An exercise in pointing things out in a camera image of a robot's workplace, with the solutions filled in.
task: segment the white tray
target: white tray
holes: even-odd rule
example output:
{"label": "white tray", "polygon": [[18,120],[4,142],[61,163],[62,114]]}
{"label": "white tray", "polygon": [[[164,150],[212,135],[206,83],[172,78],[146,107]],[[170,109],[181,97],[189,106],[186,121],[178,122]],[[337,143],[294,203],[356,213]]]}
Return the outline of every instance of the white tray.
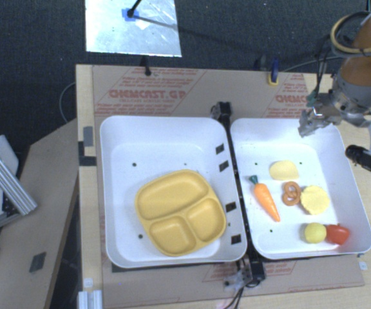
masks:
{"label": "white tray", "polygon": [[[254,247],[269,259],[366,252],[371,248],[371,228],[338,129],[328,126],[302,138],[297,128],[294,119],[239,119],[231,126]],[[270,165],[279,160],[296,164],[300,187],[318,185],[327,191],[331,202],[324,213],[313,216],[301,205],[282,202],[284,182],[269,174]],[[254,174],[268,186],[281,222],[274,222],[254,199],[249,181]],[[306,243],[301,233],[311,222],[340,223],[350,229],[350,237],[343,245]]]}
{"label": "white tray", "polygon": [[[210,118],[113,116],[100,127],[106,249],[123,268],[235,261],[247,248],[227,135]],[[222,164],[227,165],[220,171]],[[146,183],[181,169],[200,173],[223,205],[223,236],[191,254],[169,257],[148,239],[134,199]],[[226,205],[235,209],[226,212]]]}

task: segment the carrot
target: carrot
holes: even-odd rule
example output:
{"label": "carrot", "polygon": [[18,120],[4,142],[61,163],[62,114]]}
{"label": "carrot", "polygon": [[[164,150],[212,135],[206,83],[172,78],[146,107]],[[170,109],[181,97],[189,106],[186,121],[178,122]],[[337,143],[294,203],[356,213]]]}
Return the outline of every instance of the carrot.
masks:
{"label": "carrot", "polygon": [[276,221],[280,222],[280,215],[278,214],[276,204],[271,196],[269,188],[264,183],[258,183],[256,175],[250,177],[250,181],[254,184],[253,193],[260,205],[271,215]]}

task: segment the pretzel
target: pretzel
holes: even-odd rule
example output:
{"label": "pretzel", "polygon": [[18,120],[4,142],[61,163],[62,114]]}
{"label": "pretzel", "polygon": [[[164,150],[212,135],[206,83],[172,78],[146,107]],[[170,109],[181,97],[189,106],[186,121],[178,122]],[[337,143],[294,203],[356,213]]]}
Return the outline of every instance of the pretzel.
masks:
{"label": "pretzel", "polygon": [[294,206],[300,202],[301,189],[296,182],[290,181],[284,185],[283,203]]}

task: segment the red toy tomato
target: red toy tomato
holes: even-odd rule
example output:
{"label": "red toy tomato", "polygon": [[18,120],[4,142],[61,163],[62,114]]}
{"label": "red toy tomato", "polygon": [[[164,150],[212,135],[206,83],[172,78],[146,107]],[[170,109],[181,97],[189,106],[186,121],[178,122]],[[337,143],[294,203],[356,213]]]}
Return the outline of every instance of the red toy tomato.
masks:
{"label": "red toy tomato", "polygon": [[347,228],[341,227],[340,225],[327,225],[327,241],[335,244],[342,245],[345,243],[350,235],[350,231]]}

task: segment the silver square panel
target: silver square panel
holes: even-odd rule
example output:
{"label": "silver square panel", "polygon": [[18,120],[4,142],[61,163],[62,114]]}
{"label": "silver square panel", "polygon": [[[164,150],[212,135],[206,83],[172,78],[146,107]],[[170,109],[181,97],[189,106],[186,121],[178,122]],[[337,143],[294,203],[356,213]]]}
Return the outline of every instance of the silver square panel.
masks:
{"label": "silver square panel", "polygon": [[174,0],[85,0],[87,52],[181,57]]}

